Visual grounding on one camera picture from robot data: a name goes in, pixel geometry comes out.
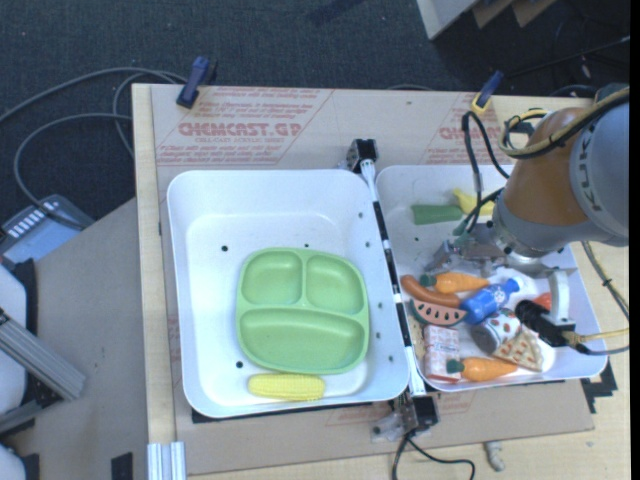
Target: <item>white tray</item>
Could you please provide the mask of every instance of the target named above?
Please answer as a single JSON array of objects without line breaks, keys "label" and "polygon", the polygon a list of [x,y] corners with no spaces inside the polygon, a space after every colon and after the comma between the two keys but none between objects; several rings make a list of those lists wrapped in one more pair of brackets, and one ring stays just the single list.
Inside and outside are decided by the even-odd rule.
[{"label": "white tray", "polygon": [[[509,172],[512,167],[507,166],[504,169]],[[482,166],[480,170],[485,189],[484,195],[504,186],[505,179],[498,174],[493,166]],[[411,206],[417,204],[456,204],[453,195],[455,188],[475,195],[471,167],[463,165],[391,166],[380,172],[376,185],[398,276],[411,274],[419,277],[424,272],[425,266],[432,261],[433,254],[442,242],[452,238],[451,232],[457,222],[415,225]],[[548,255],[543,261],[549,267],[576,268],[575,258],[570,247],[565,247],[562,253]],[[499,269],[490,280],[493,282],[505,281],[513,274],[516,274],[513,270]],[[517,275],[525,278],[526,283],[520,292],[512,296],[509,307],[515,307],[519,300],[530,299],[549,291],[546,280],[534,280],[519,272]],[[569,287],[569,316],[576,321],[576,332],[580,334],[600,332],[579,271],[576,270],[569,276]],[[471,339],[467,324],[460,323],[454,328],[459,330],[461,355],[486,355]],[[464,391],[501,385],[588,378],[598,375],[606,365],[606,357],[604,356],[587,356],[569,347],[552,348],[541,340],[538,341],[544,357],[543,370],[540,373],[519,368],[509,375],[488,382],[462,380],[458,383],[450,383],[431,379],[427,382],[441,391]],[[604,341],[594,341],[593,348],[604,349]]]},{"label": "white tray", "polygon": [[[185,395],[198,412],[228,418],[397,397],[409,368],[370,192],[348,171],[189,171],[167,191]],[[249,377],[265,373],[244,355],[235,328],[241,267],[268,247],[324,251],[361,272],[370,308],[365,359],[325,375],[313,402],[259,398]]]}]

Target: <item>green plate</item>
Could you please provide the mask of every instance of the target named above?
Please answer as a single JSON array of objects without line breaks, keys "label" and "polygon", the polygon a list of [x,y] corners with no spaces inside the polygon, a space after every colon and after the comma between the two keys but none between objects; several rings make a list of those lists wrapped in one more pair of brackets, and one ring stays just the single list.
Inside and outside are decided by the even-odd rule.
[{"label": "green plate", "polygon": [[362,275],[333,254],[258,251],[241,269],[236,329],[242,350],[265,368],[316,375],[350,370],[369,342]]}]

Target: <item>sausage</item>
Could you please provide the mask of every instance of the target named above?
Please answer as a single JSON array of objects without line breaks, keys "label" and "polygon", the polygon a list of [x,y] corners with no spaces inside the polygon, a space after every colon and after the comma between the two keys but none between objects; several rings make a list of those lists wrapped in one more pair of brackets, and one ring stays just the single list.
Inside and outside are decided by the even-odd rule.
[{"label": "sausage", "polygon": [[455,293],[439,293],[433,290],[429,290],[420,284],[420,282],[411,275],[404,275],[400,278],[400,285],[404,288],[409,295],[412,295],[416,299],[423,300],[425,302],[432,302],[434,304],[441,304],[449,308],[460,307],[460,297]]}]

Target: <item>black floor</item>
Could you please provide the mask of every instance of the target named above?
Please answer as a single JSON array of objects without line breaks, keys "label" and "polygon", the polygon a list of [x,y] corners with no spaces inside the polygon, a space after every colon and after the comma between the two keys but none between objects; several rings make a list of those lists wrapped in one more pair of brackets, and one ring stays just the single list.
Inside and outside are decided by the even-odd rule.
[{"label": "black floor", "polygon": [[[499,94],[628,83],[629,42],[600,47],[630,34],[630,1],[559,0],[525,28],[510,10],[483,30],[467,13],[430,41],[416,0],[0,0],[0,114],[109,68],[187,76],[199,55],[217,59],[222,85],[475,91],[495,70],[507,75]],[[113,122],[62,124],[19,149],[46,123],[110,112],[131,74],[90,78],[0,117],[0,222],[29,204],[14,176],[18,151],[38,198],[64,195],[98,219],[134,196]]]}]

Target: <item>toy carrot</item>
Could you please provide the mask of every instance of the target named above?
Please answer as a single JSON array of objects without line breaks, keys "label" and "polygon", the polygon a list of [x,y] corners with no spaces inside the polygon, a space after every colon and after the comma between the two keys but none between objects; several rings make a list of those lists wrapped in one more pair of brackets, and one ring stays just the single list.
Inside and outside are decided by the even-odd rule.
[{"label": "toy carrot", "polygon": [[489,280],[483,277],[465,274],[464,272],[442,272],[435,276],[421,276],[420,284],[430,286],[440,293],[456,293],[479,290],[480,288],[489,286]]},{"label": "toy carrot", "polygon": [[514,363],[488,357],[466,357],[461,361],[447,361],[447,373],[460,372],[463,378],[474,382],[493,380],[517,369],[518,365]]},{"label": "toy carrot", "polygon": [[411,275],[405,275],[400,278],[400,284],[416,299],[424,302],[431,302],[447,306],[449,308],[457,308],[460,306],[460,297],[455,293],[438,293],[435,290],[429,290],[420,284],[420,282]]}]

